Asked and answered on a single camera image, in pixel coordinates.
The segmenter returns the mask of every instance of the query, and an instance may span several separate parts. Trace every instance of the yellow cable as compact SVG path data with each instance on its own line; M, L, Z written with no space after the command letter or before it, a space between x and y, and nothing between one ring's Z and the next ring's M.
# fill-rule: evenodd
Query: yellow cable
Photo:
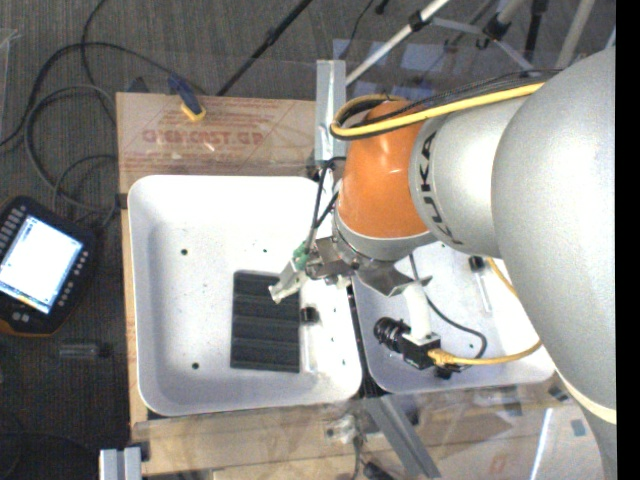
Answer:
M381 121L379 123L355 126L352 128L341 128L340 123L338 123L337 121L333 121L331 123L331 133L336 137L358 137L360 135L381 133L387 130L408 126L420 121L425 121L433 117L450 114L451 112L456 112L458 110L479 107L481 105L489 105L491 103L519 98L521 96L528 96L529 94L532 94L540 89L540 87L542 87L543 85L544 82L540 82L516 87L515 89L493 92L485 94L483 96L475 96L473 98L455 101L453 103L448 103L439 107L422 110L408 116L396 117L386 121Z
M507 279L507 277L502 273L502 270L500 270L500 268L498 267L498 265L496 265L496 262L493 260L493 258L487 258L487 263L489 264L489 266L491 267L491 270L493 270L493 273L495 275L498 276L498 278L500 279L500 281L502 281L504 283L504 285L509 289L509 291L511 293L513 293L516 297L518 296L516 289L513 287L513 285L509 282L509 280Z
M511 354L508 356L501 356L501 357L478 358L478 359L454 356L450 352L447 352L440 348L434 348L432 350L429 350L429 352L427 352L427 355L431 359L433 359L433 361L439 366L442 366L445 364L469 364L469 365L501 364L501 363L509 363L511 361L517 361L518 359L522 359L523 357L533 354L541 346L542 346L542 342L538 341L532 347L529 347L527 350L523 350L522 352L518 352L517 354Z

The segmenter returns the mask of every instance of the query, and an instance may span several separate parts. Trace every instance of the tripod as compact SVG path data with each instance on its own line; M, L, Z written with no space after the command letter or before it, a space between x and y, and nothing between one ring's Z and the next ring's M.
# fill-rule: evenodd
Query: tripod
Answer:
M382 3L376 8L376 11L384 11L384 6L389 0L383 0ZM525 70L533 70L533 65L527 60L526 57L518 53L508 44L502 41L506 34L511 21L516 12L527 0L500 0L498 4L498 10L489 23L483 28L451 22L449 20L441 20L434 17L435 14L451 0L433 0L429 5L420 11L416 11L409 17L409 23L405 25L399 32L397 32L389 41L383 44L378 50L373 52L365 61L354 69L346 79L346 84L349 86L355 80L357 80L363 73L368 71L373 65L375 65L382 57L389 53L398 44L404 41L411 34L418 32L426 25L434 24L437 26L443 26L459 30L463 33L475 34L480 38L484 38L485 46L489 41L492 41L500 47L509 57L517 62ZM591 10L595 0L580 0L580 4L574 15L574 19L571 23L571 27L565 38L562 50L558 56L556 62L556 68L562 69L567 67L574 57L575 50L578 44L578 40L582 35L587 19L591 14ZM537 26L539 26L539 18L541 13L538 13ZM533 31L537 35L537 30L530 29L528 46L535 46L533 41Z

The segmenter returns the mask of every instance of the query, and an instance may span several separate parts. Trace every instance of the dark floor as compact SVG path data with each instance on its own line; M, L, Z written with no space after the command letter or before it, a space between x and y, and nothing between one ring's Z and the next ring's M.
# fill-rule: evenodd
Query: dark floor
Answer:
M298 1L109 0L93 20L88 39L121 45L152 57L196 81L207 93L215 94L262 44L267 31L280 23ZM228 94L313 99L314 62L333 58L342 51L368 1L315 0L267 51L265 60L256 63ZM406 24L410 14L430 1L391 0L382 16L371 9L361 20L356 41L348 50L348 71L364 59L372 42L387 41ZM484 1L453 0L439 16L467 21ZM2 139L19 125L41 67L59 48L78 43L82 27L98 2L0 0L0 29L17 31L10 50ZM551 0L534 57L537 67L555 62L578 2ZM488 17L479 24L484 25ZM526 6L505 38L516 49L523 48L529 17ZM588 55L602 49L615 21L616 0L598 0L577 54ZM425 88L438 90L517 68L500 52L479 52L473 39L464 38L459 56L466 60L458 71L443 72L432 66L430 69L420 55L430 52L433 65L441 63L438 56L443 43L455 35L428 27L411 36L389 54L385 69L372 69L351 87L351 93L401 87L398 90L420 94ZM417 48L419 60L407 66L405 54L412 47ZM112 95L126 90L137 77L143 77L152 89L158 84L159 90L164 90L163 72L130 54L113 47L94 46L88 48L88 58L95 83ZM87 83L76 49L51 67L36 100L57 89ZM99 101L86 91L72 94L75 96L56 99L43 108L32 126L34 150L53 180L86 155L116 152L115 128ZM24 194L49 204L52 191L32 169L22 137L0 146L0 201ZM117 190L116 180L113 163L86 163L68 176L64 190L82 201L109 206ZM69 216L79 216L69 206L61 203L59 207ZM86 222L99 222L103 217L104 214L89 216ZM0 479L13 464L15 470L10 478L15 479L93 478L96 451L127 444L118 219L110 222L101 237L104 254L98 275L81 307L58 334L48 339L0 335ZM103 347L105 357L62 359L65 346L78 342ZM22 441L15 434L3 437L3 432L15 432L20 426L27 430Z

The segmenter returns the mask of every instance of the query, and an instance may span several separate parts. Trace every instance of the blue and yellow clamp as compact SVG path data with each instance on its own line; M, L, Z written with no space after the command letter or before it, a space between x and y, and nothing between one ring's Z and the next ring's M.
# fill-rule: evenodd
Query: blue and yellow clamp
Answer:
M204 119L207 111L200 104L193 92L193 89L189 87L189 84L175 73L172 73L169 76L167 82L169 83L169 87L176 91L180 95L180 98L182 98L182 105L180 108L185 114L187 114L189 119L192 121L201 121Z

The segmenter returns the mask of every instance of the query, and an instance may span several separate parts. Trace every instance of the screen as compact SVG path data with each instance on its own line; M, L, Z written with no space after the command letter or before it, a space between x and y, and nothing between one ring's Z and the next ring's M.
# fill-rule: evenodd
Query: screen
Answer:
M82 243L29 215L0 264L0 291L48 314Z

